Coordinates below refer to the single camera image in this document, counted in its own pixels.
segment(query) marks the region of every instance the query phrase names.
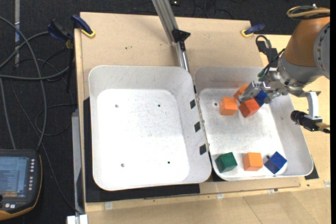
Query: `block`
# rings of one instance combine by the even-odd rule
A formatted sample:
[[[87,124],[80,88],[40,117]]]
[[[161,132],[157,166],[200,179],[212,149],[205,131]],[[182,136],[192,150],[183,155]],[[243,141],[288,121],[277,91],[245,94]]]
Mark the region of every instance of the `block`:
[[[257,113],[257,111],[260,109],[260,106],[254,98],[251,98],[241,103],[238,108],[242,115],[247,118]]]
[[[232,152],[221,154],[215,162],[220,173],[231,171],[237,166],[235,156]]]
[[[243,86],[241,86],[237,91],[236,93],[233,95],[234,98],[236,98],[237,101],[239,101],[239,96],[241,94],[243,94],[245,92],[245,89],[248,87],[248,84],[244,84]]]
[[[287,160],[277,151],[271,158],[265,162],[265,166],[273,173],[276,174],[285,165]]]
[[[245,171],[258,171],[264,166],[263,159],[259,152],[248,152],[243,157]]]
[[[219,103],[219,112],[221,115],[234,115],[238,110],[237,101],[233,97],[223,97]]]
[[[267,93],[264,91],[260,91],[254,99],[256,99],[258,105],[261,107],[263,104],[265,104],[265,98],[267,97]]]

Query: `green block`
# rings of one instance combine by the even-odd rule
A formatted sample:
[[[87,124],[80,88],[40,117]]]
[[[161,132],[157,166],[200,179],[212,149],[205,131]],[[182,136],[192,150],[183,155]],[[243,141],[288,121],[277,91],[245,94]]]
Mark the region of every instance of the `green block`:
[[[218,156],[215,162],[220,173],[231,171],[237,166],[235,156],[232,152]]]

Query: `orange cube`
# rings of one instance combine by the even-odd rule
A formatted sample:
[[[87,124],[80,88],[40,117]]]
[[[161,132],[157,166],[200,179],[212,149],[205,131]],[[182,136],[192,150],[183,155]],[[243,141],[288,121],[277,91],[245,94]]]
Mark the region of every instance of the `orange cube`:
[[[219,111],[221,115],[232,116],[238,110],[237,101],[233,97],[223,97],[219,103]]]
[[[245,89],[246,89],[247,87],[248,87],[248,84],[246,83],[246,84],[244,84],[243,86],[241,86],[241,87],[236,91],[236,93],[233,95],[234,98],[237,99],[237,101],[239,101],[239,96],[245,92]]]
[[[259,109],[260,106],[254,98],[244,101],[239,106],[239,110],[245,118],[254,115]]]
[[[263,159],[259,152],[248,152],[243,157],[245,171],[258,171],[263,167]]]

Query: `metal bar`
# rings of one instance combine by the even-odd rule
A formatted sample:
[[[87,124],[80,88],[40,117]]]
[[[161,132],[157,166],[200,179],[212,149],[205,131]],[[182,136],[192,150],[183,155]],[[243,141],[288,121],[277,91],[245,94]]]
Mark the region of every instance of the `metal bar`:
[[[161,20],[162,26],[166,32],[168,40],[171,44],[176,45],[176,52],[178,57],[178,62],[182,68],[189,72],[188,59],[185,51],[181,50],[181,45],[179,42],[175,42],[173,37],[173,30],[178,29],[177,22],[175,20],[172,7],[169,0],[152,0],[155,10]]]

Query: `blue cube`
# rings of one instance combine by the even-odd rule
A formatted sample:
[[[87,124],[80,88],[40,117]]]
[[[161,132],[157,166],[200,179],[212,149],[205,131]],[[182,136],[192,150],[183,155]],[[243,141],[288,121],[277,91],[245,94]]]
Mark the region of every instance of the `blue cube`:
[[[287,160],[279,153],[275,152],[273,156],[268,159],[264,164],[273,174],[279,172],[279,170],[285,165]]]
[[[258,105],[261,107],[263,104],[265,104],[265,98],[267,97],[267,93],[264,91],[259,91],[258,94],[254,97],[254,99],[257,101]]]

